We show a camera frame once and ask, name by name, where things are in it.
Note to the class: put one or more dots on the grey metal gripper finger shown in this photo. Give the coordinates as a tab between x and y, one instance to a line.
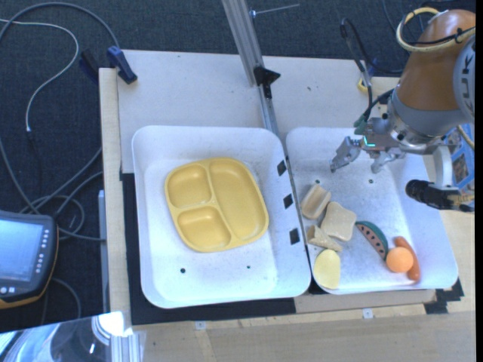
383	160
345	153

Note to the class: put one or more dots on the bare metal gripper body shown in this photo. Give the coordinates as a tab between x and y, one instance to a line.
386	138

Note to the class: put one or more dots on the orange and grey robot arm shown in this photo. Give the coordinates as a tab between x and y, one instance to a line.
426	74

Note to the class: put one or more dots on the white plastic tray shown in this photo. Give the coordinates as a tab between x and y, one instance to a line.
211	273
362	202

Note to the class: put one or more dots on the beige bread roll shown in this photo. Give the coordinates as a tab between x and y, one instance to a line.
315	202

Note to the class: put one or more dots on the beige bread slice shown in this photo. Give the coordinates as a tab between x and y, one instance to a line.
338	221

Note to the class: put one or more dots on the green and red watermelon slice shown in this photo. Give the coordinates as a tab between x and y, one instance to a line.
375	238

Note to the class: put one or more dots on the blue printed carton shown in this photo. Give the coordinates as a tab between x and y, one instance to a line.
462	164

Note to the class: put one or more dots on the beige wedge slice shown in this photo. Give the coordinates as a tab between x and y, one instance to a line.
320	240

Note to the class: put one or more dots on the orange ball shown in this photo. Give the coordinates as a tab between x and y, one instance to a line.
399	259

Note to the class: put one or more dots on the orange sausage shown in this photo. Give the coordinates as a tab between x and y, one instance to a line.
415	270

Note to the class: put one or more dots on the yellow oval slice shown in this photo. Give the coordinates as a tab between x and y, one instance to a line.
327	269

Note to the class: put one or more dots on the yellow divided plate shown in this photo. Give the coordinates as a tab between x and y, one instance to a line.
234	198

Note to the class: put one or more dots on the pale wood board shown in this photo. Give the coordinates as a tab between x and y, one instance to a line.
111	202

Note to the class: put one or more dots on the black cylinder on white bracket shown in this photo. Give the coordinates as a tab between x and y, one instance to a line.
426	194

